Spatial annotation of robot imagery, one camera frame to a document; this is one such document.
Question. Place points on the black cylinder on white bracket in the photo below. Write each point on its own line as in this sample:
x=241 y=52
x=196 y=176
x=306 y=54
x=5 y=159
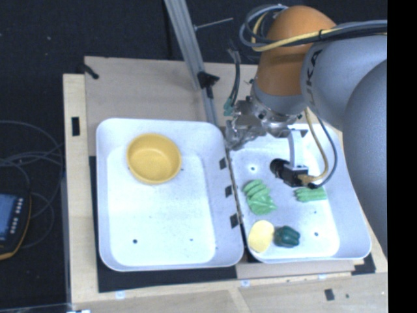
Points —
x=291 y=173

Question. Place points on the dark green bell pepper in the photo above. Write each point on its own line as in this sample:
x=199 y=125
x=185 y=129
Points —
x=286 y=236

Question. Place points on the yellow bowl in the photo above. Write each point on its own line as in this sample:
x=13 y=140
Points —
x=153 y=158

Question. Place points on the green bean bundle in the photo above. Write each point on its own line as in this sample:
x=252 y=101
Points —
x=311 y=194

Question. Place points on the yellow oval toy food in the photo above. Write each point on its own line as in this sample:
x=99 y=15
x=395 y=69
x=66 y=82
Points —
x=260 y=236

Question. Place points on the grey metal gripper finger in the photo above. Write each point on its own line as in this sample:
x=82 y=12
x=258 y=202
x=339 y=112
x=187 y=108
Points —
x=247 y=138
x=231 y=137

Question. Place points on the light green pea pods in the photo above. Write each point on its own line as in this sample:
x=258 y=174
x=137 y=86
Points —
x=259 y=197

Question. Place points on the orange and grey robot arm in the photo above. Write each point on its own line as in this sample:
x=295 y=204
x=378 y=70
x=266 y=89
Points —
x=352 y=86

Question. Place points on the pale wooden board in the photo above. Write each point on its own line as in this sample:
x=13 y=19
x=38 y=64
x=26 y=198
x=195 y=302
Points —
x=140 y=90

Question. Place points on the white plastic tray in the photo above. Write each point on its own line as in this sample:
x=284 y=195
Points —
x=163 y=214
x=293 y=220

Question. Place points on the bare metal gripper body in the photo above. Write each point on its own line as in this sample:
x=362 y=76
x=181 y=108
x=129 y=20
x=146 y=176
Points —
x=252 y=117

